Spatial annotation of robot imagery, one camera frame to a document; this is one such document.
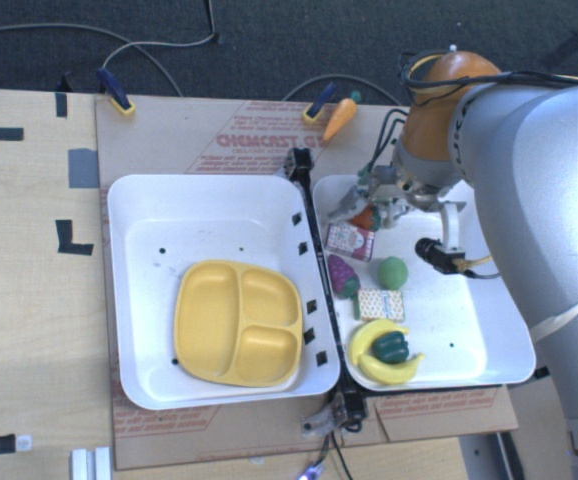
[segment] wooden table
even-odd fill
[[[31,451],[0,455],[0,478],[69,478],[76,448],[112,447],[100,201],[69,187],[68,151],[96,150],[94,96],[0,90],[0,435],[30,435]],[[88,255],[59,254],[56,220],[74,222]],[[116,479],[293,479],[316,453],[114,472]],[[344,449],[356,480],[467,478],[458,438]],[[334,452],[323,479],[345,478]]]

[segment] yellow banana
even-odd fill
[[[402,334],[407,334],[409,329],[398,325],[396,322],[389,320],[388,318],[371,320],[358,328],[351,337],[349,347],[347,348],[347,354],[351,364],[357,365],[358,358],[369,350],[371,344],[376,339],[393,331],[400,331]]]
[[[387,364],[373,356],[362,354],[358,358],[358,364],[362,372],[373,381],[386,385],[404,384],[416,375],[418,363],[424,357],[424,354],[418,354],[404,363]]]

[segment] blue clamp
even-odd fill
[[[111,104],[116,107],[116,109],[125,116],[132,114],[136,107],[129,98],[127,98],[127,93],[111,74],[111,71],[106,68],[100,68],[96,71],[96,78],[104,86],[107,93],[111,95]]]
[[[302,113],[302,120],[307,124],[315,123],[320,117],[322,107],[333,98],[337,88],[338,85],[335,82],[330,82],[329,85],[325,87],[324,91],[320,93],[320,96],[318,96],[316,100],[304,110]]]

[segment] yellow plate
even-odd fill
[[[190,374],[238,386],[275,386],[298,367],[300,296],[266,268],[207,260],[187,270],[178,292],[174,344]]]

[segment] green ball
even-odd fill
[[[378,281],[385,290],[399,290],[408,277],[409,269],[400,258],[389,256],[378,265]]]

